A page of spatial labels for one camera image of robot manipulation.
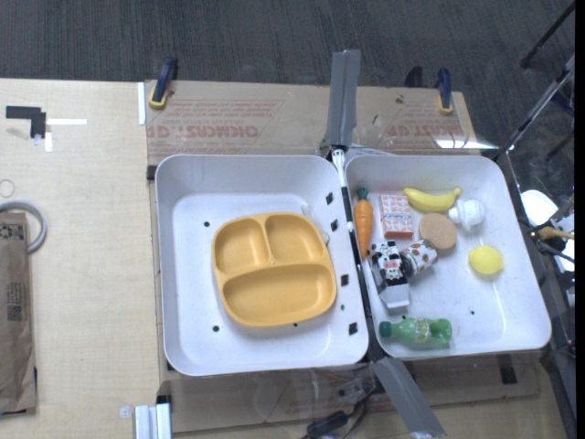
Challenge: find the thin black and white rod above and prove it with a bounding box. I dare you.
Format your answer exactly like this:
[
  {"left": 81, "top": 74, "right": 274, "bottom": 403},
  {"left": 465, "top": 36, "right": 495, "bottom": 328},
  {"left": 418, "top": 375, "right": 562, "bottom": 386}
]
[{"left": 331, "top": 149, "right": 377, "bottom": 363}]

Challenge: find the yellow divided plate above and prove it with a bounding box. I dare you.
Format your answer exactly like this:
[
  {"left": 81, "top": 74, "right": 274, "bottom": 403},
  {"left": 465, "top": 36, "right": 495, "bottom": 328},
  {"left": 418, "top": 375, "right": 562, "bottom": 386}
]
[{"left": 211, "top": 211, "right": 338, "bottom": 328}]

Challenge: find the orange carrot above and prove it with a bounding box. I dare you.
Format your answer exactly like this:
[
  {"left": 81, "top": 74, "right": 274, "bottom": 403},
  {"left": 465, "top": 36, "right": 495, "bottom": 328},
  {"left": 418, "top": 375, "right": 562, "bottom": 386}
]
[{"left": 353, "top": 187, "right": 375, "bottom": 260}]

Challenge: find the brown cardboard board red print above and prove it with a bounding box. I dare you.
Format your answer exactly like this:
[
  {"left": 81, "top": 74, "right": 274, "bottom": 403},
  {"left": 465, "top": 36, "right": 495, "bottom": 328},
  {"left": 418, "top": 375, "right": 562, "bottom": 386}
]
[{"left": 144, "top": 79, "right": 541, "bottom": 434}]

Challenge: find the orange and white carton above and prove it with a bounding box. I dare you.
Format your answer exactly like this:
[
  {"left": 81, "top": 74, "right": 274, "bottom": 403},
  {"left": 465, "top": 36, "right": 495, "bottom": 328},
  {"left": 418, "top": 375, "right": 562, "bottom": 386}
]
[{"left": 378, "top": 193, "right": 415, "bottom": 241}]

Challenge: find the cow print milk carton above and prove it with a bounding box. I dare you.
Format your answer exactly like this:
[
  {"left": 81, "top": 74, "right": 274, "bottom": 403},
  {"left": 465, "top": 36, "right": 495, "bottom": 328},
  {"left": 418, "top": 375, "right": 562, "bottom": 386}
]
[{"left": 368, "top": 240, "right": 411, "bottom": 316}]

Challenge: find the yellow banana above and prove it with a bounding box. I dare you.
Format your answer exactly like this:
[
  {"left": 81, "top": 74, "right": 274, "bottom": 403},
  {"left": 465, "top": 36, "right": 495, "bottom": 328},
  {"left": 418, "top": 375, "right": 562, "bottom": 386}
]
[{"left": 402, "top": 187, "right": 463, "bottom": 214}]

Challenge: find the white can orange print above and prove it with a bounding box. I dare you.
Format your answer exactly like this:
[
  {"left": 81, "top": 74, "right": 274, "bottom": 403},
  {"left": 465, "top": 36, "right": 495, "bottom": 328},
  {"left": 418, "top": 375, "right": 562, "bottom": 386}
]
[{"left": 399, "top": 239, "right": 439, "bottom": 279}]

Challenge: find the tan round biscuit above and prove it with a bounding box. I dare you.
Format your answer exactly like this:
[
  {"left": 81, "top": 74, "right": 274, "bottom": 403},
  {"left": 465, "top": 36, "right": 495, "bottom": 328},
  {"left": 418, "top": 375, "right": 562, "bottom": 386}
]
[{"left": 418, "top": 212, "right": 458, "bottom": 251}]

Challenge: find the white plastic tray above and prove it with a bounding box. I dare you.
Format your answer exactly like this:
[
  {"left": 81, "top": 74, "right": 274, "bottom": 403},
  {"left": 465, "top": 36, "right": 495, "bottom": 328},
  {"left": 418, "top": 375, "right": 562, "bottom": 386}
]
[
  {"left": 154, "top": 154, "right": 370, "bottom": 378},
  {"left": 343, "top": 154, "right": 553, "bottom": 361}
]

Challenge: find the white plastic bottle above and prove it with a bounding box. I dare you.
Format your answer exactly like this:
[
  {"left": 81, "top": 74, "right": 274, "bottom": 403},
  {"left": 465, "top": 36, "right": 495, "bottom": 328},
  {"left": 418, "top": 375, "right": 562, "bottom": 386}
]
[{"left": 447, "top": 198, "right": 485, "bottom": 231}]

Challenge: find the green plastic bottle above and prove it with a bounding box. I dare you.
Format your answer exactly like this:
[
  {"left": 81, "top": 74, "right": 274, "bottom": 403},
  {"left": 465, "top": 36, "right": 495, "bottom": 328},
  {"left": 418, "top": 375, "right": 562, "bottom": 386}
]
[{"left": 378, "top": 316, "right": 453, "bottom": 349}]

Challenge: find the yellow lemon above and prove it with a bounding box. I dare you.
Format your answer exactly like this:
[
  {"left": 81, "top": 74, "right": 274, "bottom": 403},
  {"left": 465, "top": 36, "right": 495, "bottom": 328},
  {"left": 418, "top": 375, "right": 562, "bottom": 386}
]
[{"left": 467, "top": 244, "right": 505, "bottom": 276}]

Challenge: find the brown paper bag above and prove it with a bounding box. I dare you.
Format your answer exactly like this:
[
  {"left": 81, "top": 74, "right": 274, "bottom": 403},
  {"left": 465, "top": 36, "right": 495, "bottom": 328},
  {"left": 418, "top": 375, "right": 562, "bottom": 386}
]
[{"left": 0, "top": 211, "right": 38, "bottom": 415}]

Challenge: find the grey ring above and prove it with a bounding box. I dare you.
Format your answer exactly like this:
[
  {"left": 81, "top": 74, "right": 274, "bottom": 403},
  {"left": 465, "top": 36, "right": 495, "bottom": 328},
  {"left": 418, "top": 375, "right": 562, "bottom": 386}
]
[{"left": 0, "top": 200, "right": 48, "bottom": 254}]

